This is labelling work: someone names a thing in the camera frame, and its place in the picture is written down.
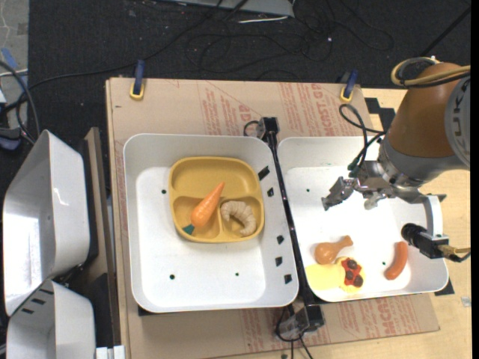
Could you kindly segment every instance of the blue clamp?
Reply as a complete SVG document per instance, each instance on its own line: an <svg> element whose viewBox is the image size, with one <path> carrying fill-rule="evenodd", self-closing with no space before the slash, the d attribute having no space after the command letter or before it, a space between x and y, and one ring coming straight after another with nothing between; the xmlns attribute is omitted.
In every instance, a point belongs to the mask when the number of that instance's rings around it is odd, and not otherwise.
<svg viewBox="0 0 479 359"><path fill-rule="evenodd" d="M20 128L0 128L0 148L5 150L15 150L21 143Z"/></svg>
<svg viewBox="0 0 479 359"><path fill-rule="evenodd" d="M129 96L136 100L140 100L143 98L143 94L144 94L143 72L144 72L144 60L138 60L138 63L136 64L136 67L135 67L135 81L132 83L132 86L129 89Z"/></svg>
<svg viewBox="0 0 479 359"><path fill-rule="evenodd" d="M346 86L341 89L341 93L339 95L339 99L342 102L348 103L351 102L353 99L353 88L356 84L356 80L358 79L358 71L353 69L347 78Z"/></svg>

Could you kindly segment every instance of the orange carrot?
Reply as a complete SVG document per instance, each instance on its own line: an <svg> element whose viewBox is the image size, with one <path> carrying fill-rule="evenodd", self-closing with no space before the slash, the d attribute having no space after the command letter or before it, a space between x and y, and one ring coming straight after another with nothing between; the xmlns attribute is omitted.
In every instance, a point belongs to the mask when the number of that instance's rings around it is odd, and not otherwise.
<svg viewBox="0 0 479 359"><path fill-rule="evenodd" d="M193 209L191 215L192 225L194 227L203 227L207 224L211 215L215 212L219 203L225 183L221 182L216 186L201 202Z"/></svg>
<svg viewBox="0 0 479 359"><path fill-rule="evenodd" d="M407 243L404 241L398 242L395 248L394 262L386 270L385 276L388 280L396 279L401 272L403 272L404 267L407 262Z"/></svg>

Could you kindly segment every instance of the cardboard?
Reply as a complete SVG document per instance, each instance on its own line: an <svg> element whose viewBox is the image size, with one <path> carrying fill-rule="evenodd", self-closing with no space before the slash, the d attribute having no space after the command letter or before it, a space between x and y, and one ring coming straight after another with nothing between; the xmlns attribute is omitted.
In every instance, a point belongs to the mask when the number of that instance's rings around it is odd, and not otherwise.
<svg viewBox="0 0 479 359"><path fill-rule="evenodd" d="M130 136L142 132L241 135L242 128L249 121L268 116L278 118L279 138L360 135L361 131L346 123L338 113L341 86L148 79L143 100L135 101L129 98L132 81L114 78L106 82L120 331L126 357L201 359L263 352L257 357L279 358L278 350L285 353L290 348L289 343L280 341L273 332L281 310L219 310L140 316L129 276L123 145ZM366 126L372 126L360 87L355 87L353 94L352 104L361 113ZM325 350L331 352L330 358L344 349L348 352L347 356L342 356L344 358L383 358L390 355L391 350L397 350L394 351L397 353L395 358L410 358L410 349L419 353L418 358L431 358L431 348L424 348L420 343L418 346L417 343L396 341L394 345L391 340L384 340L386 343L378 346L373 342L376 338L400 339L398 336L401 335L438 331L433 301L428 294L419 294L325 304L322 309L326 325L307 333L304 342L310 349L320 346L322 353ZM467 317L467 312L461 314L462 318L464 315ZM460 331L467 345L469 325L466 323ZM356 346L338 349L333 345L359 340L371 343L365 343L362 346L365 349L359 351ZM437 342L431 342L435 340L435 337L428 337L426 344L433 348ZM300 347L301 343L297 342L296 346ZM441 355L451 352L457 353L457 349L437 349L434 357L447 358Z"/></svg>

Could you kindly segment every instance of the toy chicken drumstick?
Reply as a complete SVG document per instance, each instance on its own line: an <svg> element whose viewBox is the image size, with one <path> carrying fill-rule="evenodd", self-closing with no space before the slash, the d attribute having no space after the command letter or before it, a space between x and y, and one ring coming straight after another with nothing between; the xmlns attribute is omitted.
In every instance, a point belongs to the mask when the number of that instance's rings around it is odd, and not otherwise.
<svg viewBox="0 0 479 359"><path fill-rule="evenodd" d="M183 231L189 235L193 233L195 227L203 227L207 224L211 215L218 206L225 183L219 183L201 202L193 209L190 216L191 224L183 228Z"/></svg>

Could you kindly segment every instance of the yellow plate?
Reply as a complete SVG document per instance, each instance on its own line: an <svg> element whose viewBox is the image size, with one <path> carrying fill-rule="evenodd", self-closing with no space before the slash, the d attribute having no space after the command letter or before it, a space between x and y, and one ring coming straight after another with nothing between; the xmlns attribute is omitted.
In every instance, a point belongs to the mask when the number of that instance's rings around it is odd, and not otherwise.
<svg viewBox="0 0 479 359"><path fill-rule="evenodd" d="M203 227L192 234L183 228L190 225L190 215L196 205L221 181L225 182L219 205ZM240 242L257 236L264 226L264 205L260 181L251 166L239 159L226 157L189 157L177 161L170 170L168 180L170 208L177 232L194 242ZM220 207L229 200L243 201L251 207L257 229L242 236L243 228L235 217L224 221Z"/></svg>

